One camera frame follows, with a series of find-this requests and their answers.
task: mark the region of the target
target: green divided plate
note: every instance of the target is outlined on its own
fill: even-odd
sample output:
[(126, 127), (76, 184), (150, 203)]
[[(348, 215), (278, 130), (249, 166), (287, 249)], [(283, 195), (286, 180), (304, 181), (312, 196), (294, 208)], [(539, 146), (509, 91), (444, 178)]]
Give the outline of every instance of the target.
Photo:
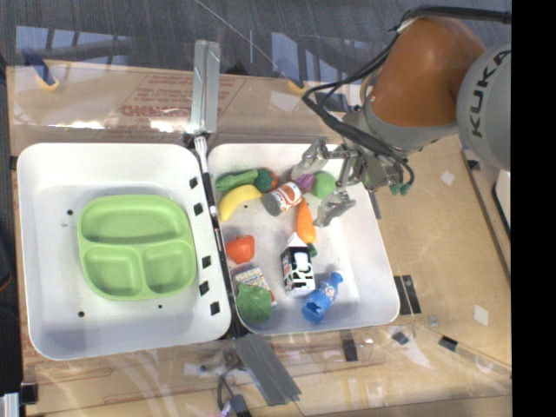
[(108, 195), (79, 215), (87, 283), (111, 300), (177, 294), (195, 279), (193, 232), (183, 208), (161, 195)]

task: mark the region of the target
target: red tomato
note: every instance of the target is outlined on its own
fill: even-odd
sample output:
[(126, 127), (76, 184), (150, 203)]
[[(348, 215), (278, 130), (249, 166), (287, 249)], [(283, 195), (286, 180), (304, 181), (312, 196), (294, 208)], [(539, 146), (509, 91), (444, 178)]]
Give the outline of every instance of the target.
[(251, 235), (236, 236), (226, 243), (226, 254), (235, 264), (251, 261), (255, 255), (255, 238)]

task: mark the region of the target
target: orange carrot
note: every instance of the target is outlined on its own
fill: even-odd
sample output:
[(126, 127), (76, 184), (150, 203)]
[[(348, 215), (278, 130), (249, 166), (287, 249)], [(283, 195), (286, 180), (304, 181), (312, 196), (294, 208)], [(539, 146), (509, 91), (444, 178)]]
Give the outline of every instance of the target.
[(316, 239), (316, 229), (313, 225), (313, 216), (305, 198), (297, 208), (297, 235), (306, 243), (311, 244)]

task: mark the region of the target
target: yellow banana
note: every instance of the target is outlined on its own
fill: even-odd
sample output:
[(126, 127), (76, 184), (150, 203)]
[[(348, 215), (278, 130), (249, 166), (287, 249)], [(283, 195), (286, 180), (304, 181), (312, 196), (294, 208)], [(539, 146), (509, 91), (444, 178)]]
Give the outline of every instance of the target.
[(220, 221), (227, 221), (241, 203), (260, 197), (262, 197), (262, 192), (253, 184), (241, 185), (231, 189), (218, 204)]

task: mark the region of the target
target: white plastic tray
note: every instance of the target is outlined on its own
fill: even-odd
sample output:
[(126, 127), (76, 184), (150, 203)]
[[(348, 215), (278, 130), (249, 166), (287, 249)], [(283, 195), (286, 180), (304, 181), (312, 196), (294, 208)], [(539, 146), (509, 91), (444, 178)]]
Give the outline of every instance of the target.
[[(300, 144), (224, 144), (208, 155), (208, 167), (214, 182), (230, 172), (269, 168), (283, 177), (301, 159), (307, 145)], [(323, 169), (334, 176), (340, 172), (341, 160), (331, 160)], [(349, 195), (356, 205), (344, 215), (334, 218), (330, 225), (317, 229), (313, 258), (317, 286), (333, 269), (340, 268), (346, 280), (340, 284), (339, 294), (327, 315), (317, 325), (301, 315), (303, 298), (286, 296), (283, 289), (280, 252), (287, 239), (295, 232), (296, 208), (277, 217), (271, 216), (261, 199), (241, 205), (227, 222), (222, 223), (224, 241), (235, 235), (255, 238), (255, 256), (249, 263), (235, 265), (228, 259), (230, 271), (259, 267), (268, 280), (278, 302), (270, 320), (246, 328), (257, 334), (290, 334), (346, 328), (378, 326), (391, 322), (399, 313), (398, 296), (384, 243), (374, 215), (368, 192), (357, 185)], [(215, 192), (219, 202), (222, 194)], [(306, 195), (316, 217), (320, 199)]]
[[(188, 150), (168, 144), (41, 143), (20, 155), (17, 176), (29, 332), (38, 352), (68, 360), (212, 341), (228, 330), (222, 266), (198, 162)], [(198, 265), (185, 291), (114, 301), (87, 284), (77, 219), (92, 199), (116, 194), (165, 195), (184, 207)]]

